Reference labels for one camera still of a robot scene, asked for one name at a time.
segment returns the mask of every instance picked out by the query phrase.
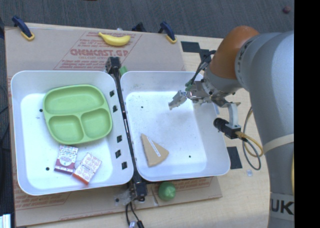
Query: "green object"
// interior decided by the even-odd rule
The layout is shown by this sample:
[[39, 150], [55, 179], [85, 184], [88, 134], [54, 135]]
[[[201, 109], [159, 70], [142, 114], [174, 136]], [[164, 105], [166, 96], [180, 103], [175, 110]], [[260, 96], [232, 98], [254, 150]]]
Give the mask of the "green object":
[[120, 71], [120, 75], [124, 75], [124, 73], [127, 73], [127, 72], [128, 72], [126, 66], [122, 66], [122, 67], [119, 69], [119, 71]]
[[159, 186], [158, 195], [161, 200], [169, 201], [176, 196], [176, 188], [171, 182], [162, 182]]
[[95, 86], [79, 84], [52, 89], [42, 104], [50, 134], [61, 144], [97, 140], [112, 129], [108, 103]]

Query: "wooden table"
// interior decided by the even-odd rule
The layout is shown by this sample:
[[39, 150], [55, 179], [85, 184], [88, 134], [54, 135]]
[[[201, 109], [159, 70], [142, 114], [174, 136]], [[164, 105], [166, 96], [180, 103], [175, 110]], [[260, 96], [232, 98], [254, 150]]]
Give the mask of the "wooden table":
[[[201, 49], [217, 49], [222, 39], [177, 35], [178, 44], [183, 55], [185, 69], [195, 71], [200, 56], [198, 53], [183, 52], [181, 41], [198, 42]], [[228, 101], [241, 102], [238, 106], [238, 121], [244, 125], [247, 112], [251, 106], [248, 92], [239, 90], [235, 95], [229, 96]], [[219, 116], [228, 120], [229, 113], [226, 108], [220, 108]], [[246, 134], [260, 141], [259, 134], [252, 116], [246, 126]], [[236, 146], [242, 168], [232, 169], [226, 175], [218, 177], [222, 191], [222, 198], [177, 204], [165, 207], [137, 210], [136, 214], [146, 228], [265, 228], [268, 224], [270, 184], [265, 157], [261, 158], [261, 169], [256, 171], [246, 161], [239, 139], [230, 140], [224, 137], [227, 147]], [[249, 155], [253, 165], [258, 161]], [[29, 228], [125, 228], [128, 227], [124, 212], [60, 221], [48, 224], [29, 226]]]

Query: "yellow banana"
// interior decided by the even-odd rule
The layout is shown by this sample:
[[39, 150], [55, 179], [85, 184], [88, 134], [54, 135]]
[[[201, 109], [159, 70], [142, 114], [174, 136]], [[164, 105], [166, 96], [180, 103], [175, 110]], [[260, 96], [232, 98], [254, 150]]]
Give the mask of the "yellow banana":
[[99, 32], [99, 36], [101, 36], [107, 44], [114, 45], [114, 46], [122, 46], [127, 44], [130, 41], [131, 36], [124, 35], [124, 36], [113, 36], [109, 34], [102, 34]]

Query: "red and white box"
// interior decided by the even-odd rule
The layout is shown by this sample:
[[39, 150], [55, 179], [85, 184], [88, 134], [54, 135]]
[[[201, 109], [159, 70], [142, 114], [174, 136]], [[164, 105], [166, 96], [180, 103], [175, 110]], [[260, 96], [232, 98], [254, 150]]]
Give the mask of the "red and white box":
[[92, 154], [86, 153], [85, 157], [82, 159], [72, 175], [87, 185], [95, 175], [97, 169], [100, 167], [101, 162], [101, 160]]
[[62, 173], [72, 174], [75, 168], [78, 148], [60, 145], [58, 158], [56, 159], [54, 170]]

